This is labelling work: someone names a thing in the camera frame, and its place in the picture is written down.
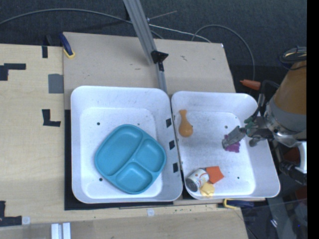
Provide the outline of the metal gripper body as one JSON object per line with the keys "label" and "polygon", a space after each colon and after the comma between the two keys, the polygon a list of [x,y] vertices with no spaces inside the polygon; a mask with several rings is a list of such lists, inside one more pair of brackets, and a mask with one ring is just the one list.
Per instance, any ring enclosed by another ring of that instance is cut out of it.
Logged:
{"label": "metal gripper body", "polygon": [[245,120],[246,135],[250,138],[260,136],[262,140],[275,140],[287,147],[296,147],[307,140],[307,130],[295,131],[288,129],[275,118],[249,117]]}

